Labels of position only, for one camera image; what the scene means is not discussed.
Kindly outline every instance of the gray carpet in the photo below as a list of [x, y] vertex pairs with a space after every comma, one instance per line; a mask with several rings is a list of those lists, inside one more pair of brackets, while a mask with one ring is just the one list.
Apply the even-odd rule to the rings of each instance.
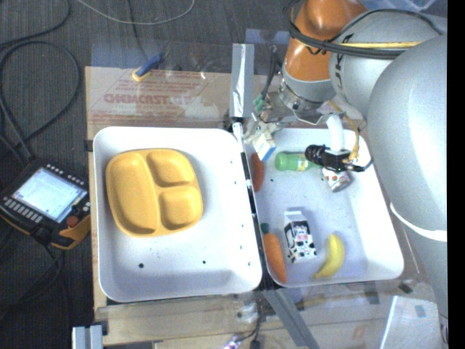
[[[189, 43], [199, 43], [217, 50], [197, 56], [197, 61], [177, 53], [166, 65], [179, 65], [189, 71], [228, 72], [229, 48], [233, 43], [245, 42], [247, 29], [286, 29], [282, 11], [289, 0], [195, 0], [184, 17], [160, 25], [138, 25], [136, 31], [132, 25], [109, 20], [76, 0], [68, 1], [70, 15], [58, 29], [29, 39], [53, 45], [29, 43], [4, 60], [1, 93], [21, 135], [32, 134], [26, 140], [32, 154], [87, 175], [86, 66], [134, 68], [153, 55], [159, 45], [176, 42], [186, 43], [186, 48], [191, 48]], [[84, 1], [119, 20], [137, 22], [165, 20], [181, 14], [190, 4], [190, 0], [131, 0], [131, 19], [127, 0]], [[0, 57], [14, 45], [24, 43], [11, 40], [53, 26], [65, 13], [65, 0], [1, 0]], [[61, 48], [76, 59], [78, 73]], [[267, 56], [260, 57], [264, 65], [258, 61], [256, 72], [266, 73]], [[77, 81], [78, 91], [73, 97]], [[60, 110], [63, 112], [55, 123], [36, 132]], [[0, 127], [13, 144], [18, 142], [4, 121]], [[24, 149], [18, 151], [27, 156]], [[19, 171], [17, 159], [0, 143], [0, 185], [7, 185]], [[0, 222], [0, 348], [70, 348], [70, 328], [93, 322], [90, 238], [65, 253], [62, 273], [56, 281], [56, 268], [50, 269], [36, 286], [36, 291], [47, 287], [43, 294], [18, 305], [15, 301], [47, 269], [51, 256], [58, 253], [52, 250], [49, 255], [31, 238], [16, 230], [10, 233], [9, 229]]]

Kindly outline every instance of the silver metal bar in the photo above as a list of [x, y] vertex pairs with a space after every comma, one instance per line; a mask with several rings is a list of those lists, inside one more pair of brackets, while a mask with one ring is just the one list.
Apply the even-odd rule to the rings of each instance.
[[232, 125], [232, 133], [234, 134], [236, 140], [238, 141], [239, 148], [240, 148], [240, 158], [242, 159], [242, 165], [244, 168], [244, 174], [246, 176], [246, 185], [248, 189], [252, 188], [252, 179], [250, 175], [250, 168], [248, 166], [247, 162], [247, 156], [246, 156], [246, 149], [244, 146], [244, 141], [243, 141], [243, 129], [242, 129], [242, 124], [239, 122], [235, 122]]
[[103, 349], [102, 326], [73, 327], [71, 342], [73, 349]]
[[297, 310], [287, 289], [272, 289], [262, 292], [298, 348], [319, 349], [317, 341]]
[[230, 117], [248, 118], [254, 101], [254, 45], [232, 45]]

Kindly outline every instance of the blue object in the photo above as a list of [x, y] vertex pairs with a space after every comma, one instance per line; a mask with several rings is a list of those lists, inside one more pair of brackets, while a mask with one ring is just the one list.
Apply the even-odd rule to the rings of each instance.
[[150, 58], [146, 63], [140, 66], [135, 72], [132, 73], [136, 81], [141, 81], [144, 75], [147, 75], [150, 70], [157, 68], [160, 63], [163, 62], [162, 53], [158, 53], [156, 56]]

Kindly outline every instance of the white tray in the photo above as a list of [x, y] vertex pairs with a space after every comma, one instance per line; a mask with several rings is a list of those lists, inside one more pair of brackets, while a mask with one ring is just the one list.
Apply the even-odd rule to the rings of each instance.
[[[286, 256], [284, 212], [302, 211], [317, 250], [317, 257], [302, 263], [293, 264], [286, 258], [288, 280], [285, 284], [268, 268], [275, 281], [286, 287], [306, 287], [397, 278], [403, 271], [404, 260], [374, 165], [364, 172], [351, 172], [351, 185], [333, 193], [328, 183], [322, 181], [320, 168], [281, 172], [274, 166], [280, 151], [303, 152], [311, 144], [331, 146], [328, 129], [286, 128], [275, 133], [274, 138], [277, 148], [264, 163], [264, 183], [255, 193], [258, 219], [270, 224], [270, 232], [278, 235]], [[344, 140], [345, 147], [352, 150], [354, 133], [345, 130]], [[250, 145], [246, 150], [248, 155], [253, 153]], [[360, 138], [358, 164], [364, 166], [369, 161], [368, 147]], [[324, 262], [325, 241], [332, 232], [345, 244], [344, 264], [332, 277], [315, 280], [312, 275]]]
[[[193, 164], [203, 216], [193, 227], [135, 238], [116, 226], [105, 168], [118, 153], [173, 148]], [[251, 207], [234, 136], [221, 129], [108, 127], [94, 139], [99, 280], [117, 302], [251, 291], [262, 278]]]

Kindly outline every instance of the handheld controller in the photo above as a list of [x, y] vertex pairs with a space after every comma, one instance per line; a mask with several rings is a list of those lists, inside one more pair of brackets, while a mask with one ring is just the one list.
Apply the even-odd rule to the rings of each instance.
[[88, 182], [35, 159], [0, 193], [0, 217], [41, 244], [72, 249], [90, 230]]

